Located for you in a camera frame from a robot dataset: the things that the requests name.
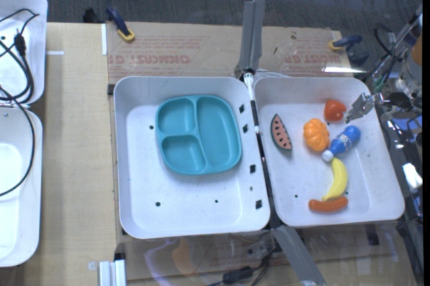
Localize red-orange toy pepper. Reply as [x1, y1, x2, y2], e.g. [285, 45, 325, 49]
[323, 99, 347, 123]

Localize watermelon slice toy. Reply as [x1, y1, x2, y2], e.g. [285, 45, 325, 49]
[270, 113, 293, 152]

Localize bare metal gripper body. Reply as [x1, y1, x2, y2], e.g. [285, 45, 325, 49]
[374, 75, 423, 113]

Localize yellow banana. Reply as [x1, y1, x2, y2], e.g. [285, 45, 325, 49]
[321, 157, 349, 202]

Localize brown cardboard board red print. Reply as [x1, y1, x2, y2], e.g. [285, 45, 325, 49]
[105, 21, 404, 281]

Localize black cable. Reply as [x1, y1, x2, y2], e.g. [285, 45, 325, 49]
[0, 8, 40, 197]

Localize blue toy bottle white cap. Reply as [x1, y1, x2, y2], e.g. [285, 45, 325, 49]
[321, 125, 361, 162]

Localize white plastic tray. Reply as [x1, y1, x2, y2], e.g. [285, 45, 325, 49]
[0, 105, 44, 268]
[0, 0, 48, 107]
[251, 76, 406, 228]
[113, 75, 271, 240]

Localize thin black and white rod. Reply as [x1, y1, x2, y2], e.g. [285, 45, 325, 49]
[244, 73, 278, 230]

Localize orange toy pumpkin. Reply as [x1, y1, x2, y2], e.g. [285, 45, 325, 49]
[302, 117, 331, 152]

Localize orange sausage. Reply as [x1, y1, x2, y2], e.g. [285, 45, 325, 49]
[308, 196, 349, 213]

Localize blue divided plate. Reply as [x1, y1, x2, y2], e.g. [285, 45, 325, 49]
[155, 95, 243, 176]

